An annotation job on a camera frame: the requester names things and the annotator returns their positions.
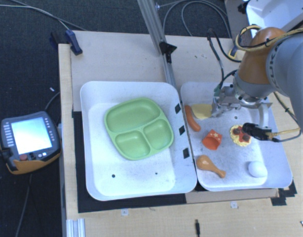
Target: green plate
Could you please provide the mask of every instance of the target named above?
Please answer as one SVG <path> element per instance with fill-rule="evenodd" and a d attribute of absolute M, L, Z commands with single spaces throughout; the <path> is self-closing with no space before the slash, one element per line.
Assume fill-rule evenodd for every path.
<path fill-rule="evenodd" d="M 110 108 L 106 130 L 125 158 L 139 160 L 170 147 L 173 131 L 162 109 L 149 98 L 136 98 Z"/>

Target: white egg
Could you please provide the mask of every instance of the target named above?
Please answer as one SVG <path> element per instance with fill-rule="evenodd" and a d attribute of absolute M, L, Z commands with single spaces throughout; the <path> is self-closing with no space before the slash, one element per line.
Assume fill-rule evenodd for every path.
<path fill-rule="evenodd" d="M 263 162 L 255 160 L 248 165 L 249 173 L 254 177 L 266 177 L 268 171 Z"/>

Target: red button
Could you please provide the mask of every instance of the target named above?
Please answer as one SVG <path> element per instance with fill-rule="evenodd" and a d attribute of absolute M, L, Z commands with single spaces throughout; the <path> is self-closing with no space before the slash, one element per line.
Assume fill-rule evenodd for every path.
<path fill-rule="evenodd" d="M 19 157 L 20 157 L 20 160 L 27 160 L 28 159 L 27 154 L 20 155 Z"/>

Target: dark carpet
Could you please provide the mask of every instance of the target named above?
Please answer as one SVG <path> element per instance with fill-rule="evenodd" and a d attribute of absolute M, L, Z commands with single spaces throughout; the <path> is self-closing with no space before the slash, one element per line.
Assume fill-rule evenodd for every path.
<path fill-rule="evenodd" d="M 18 0 L 43 9 L 88 31 L 143 33 L 145 22 L 136 0 Z M 178 0 L 155 0 L 163 5 Z M 225 10 L 223 0 L 207 0 Z M 17 5 L 0 0 L 0 4 Z M 166 21 L 168 35 L 187 36 L 181 9 L 175 7 Z M 163 20 L 170 6 L 161 7 Z M 185 21 L 194 36 L 205 37 L 213 28 L 228 38 L 220 16 L 195 3 L 185 9 Z M 64 37 L 65 28 L 55 19 L 28 8 L 0 7 L 0 121 L 44 110 L 59 92 L 57 51 L 50 45 L 51 32 Z M 60 121 L 60 101 L 49 113 Z M 25 201 L 29 174 L 13 175 L 0 158 L 0 237 L 15 236 Z M 59 237 L 62 234 L 59 163 L 33 173 L 20 237 Z"/>

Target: toy sausage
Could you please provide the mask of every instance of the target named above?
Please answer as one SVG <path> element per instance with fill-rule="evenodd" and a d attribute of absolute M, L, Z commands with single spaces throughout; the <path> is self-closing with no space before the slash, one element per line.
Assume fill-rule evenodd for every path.
<path fill-rule="evenodd" d="M 197 122 L 195 122 L 195 120 L 192 116 L 191 106 L 185 105 L 185 112 L 186 112 L 186 116 L 187 116 L 187 122 L 188 122 L 189 126 L 193 129 L 193 131 L 198 132 L 199 130 L 201 130 L 201 126 Z"/>

